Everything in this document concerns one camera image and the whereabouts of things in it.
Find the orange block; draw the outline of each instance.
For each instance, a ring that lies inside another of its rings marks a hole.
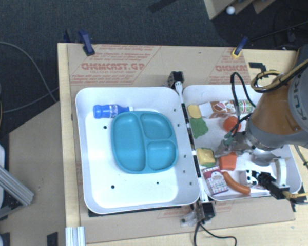
[[[221,170],[234,170],[236,167],[237,155],[234,151],[226,156],[219,158],[219,167]]]

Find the blue divided plate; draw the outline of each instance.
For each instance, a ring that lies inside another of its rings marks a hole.
[[[178,158],[171,122],[162,114],[130,111],[112,122],[111,143],[119,167],[129,173],[154,173],[170,169]]]

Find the blue clamp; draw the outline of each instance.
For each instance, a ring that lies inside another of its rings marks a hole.
[[[236,48],[234,48],[234,50],[232,51],[232,57],[234,59],[238,59],[241,55],[241,50],[243,49],[243,47],[245,46],[246,42],[247,42],[248,38],[245,36],[243,37],[242,41],[238,44],[238,46]]]
[[[94,49],[91,46],[89,34],[86,30],[80,29],[79,30],[79,38],[81,42],[84,44],[83,50],[87,56],[94,55]]]

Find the cardboard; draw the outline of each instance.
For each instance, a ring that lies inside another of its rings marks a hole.
[[[181,227],[180,224],[181,216],[189,213],[189,206],[89,216],[83,199],[79,134],[76,119],[74,119],[76,118],[75,96],[82,88],[90,86],[161,86],[165,84],[171,71],[183,71],[184,87],[209,83],[229,84],[229,78],[233,72],[239,72],[245,83],[249,84],[251,72],[249,72],[248,63],[245,62],[243,55],[239,59],[233,59],[231,57],[233,48],[130,45],[93,45],[93,48],[96,54],[87,57],[82,45],[67,44],[80,223],[86,230],[86,242],[97,243],[193,231],[194,227]],[[285,68],[285,64],[283,66],[278,57],[275,61],[269,56],[266,57],[273,66],[276,63],[278,67]],[[260,70],[252,70],[252,72],[257,73]],[[294,219],[288,201],[277,201],[271,197],[214,202],[214,204],[217,216],[208,224],[209,229]],[[240,212],[247,212],[247,214],[240,216]]]

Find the white ball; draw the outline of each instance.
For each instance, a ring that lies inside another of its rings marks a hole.
[[[235,7],[233,7],[233,6],[228,6],[228,7],[226,8],[226,13],[229,14],[229,15],[234,14],[234,13],[235,13]]]

